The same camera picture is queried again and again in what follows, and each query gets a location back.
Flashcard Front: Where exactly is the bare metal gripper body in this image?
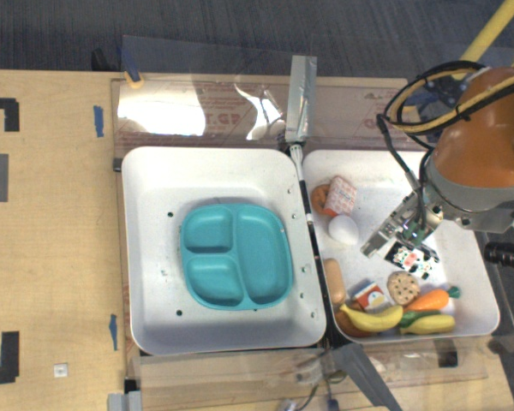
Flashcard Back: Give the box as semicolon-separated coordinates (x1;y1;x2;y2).
382;191;445;248

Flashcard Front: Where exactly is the white egg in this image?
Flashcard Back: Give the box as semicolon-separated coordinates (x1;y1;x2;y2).
327;214;361;247

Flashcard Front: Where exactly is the black and white cow carton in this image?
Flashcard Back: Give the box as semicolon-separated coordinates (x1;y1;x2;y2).
384;240;440;280

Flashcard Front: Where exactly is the tan chocolate chip biscuit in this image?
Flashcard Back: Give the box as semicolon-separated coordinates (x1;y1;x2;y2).
386;271;421;307

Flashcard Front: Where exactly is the tan sausage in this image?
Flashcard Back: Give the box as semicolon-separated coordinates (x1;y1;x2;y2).
323;258;348;308

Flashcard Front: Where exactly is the red and white carton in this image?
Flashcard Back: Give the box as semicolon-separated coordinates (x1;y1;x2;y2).
351;281;391;314

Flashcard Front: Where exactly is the pink and white carton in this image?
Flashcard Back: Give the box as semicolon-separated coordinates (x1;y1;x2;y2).
323;176;358;218

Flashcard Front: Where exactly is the thin black and white rod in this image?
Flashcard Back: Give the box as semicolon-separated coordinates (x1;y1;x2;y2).
289;142;333;346

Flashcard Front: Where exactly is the brown doughnut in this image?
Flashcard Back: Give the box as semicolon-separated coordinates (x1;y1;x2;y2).
310;183;333;218

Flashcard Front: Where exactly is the yellow banana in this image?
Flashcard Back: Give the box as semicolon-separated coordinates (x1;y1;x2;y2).
338;302;405;334

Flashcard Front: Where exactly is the orange carrot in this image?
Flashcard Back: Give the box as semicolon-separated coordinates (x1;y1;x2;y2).
404;285;462;314

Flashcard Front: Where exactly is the white plastic tray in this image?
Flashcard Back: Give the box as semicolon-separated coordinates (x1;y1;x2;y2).
302;149;501;345
120;146;328;356

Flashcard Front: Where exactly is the brown bread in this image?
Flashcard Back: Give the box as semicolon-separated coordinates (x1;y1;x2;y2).
334;300;374;339

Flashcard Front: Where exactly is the yellow corn with green husk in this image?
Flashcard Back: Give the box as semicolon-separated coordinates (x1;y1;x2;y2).
397;310;457;337

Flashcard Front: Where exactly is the teal divided plate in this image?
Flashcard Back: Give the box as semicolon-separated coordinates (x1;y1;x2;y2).
179;203;295;312

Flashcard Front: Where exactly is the black cylinder on white bracket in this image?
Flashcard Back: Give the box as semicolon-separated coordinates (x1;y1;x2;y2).
483;241;514;270

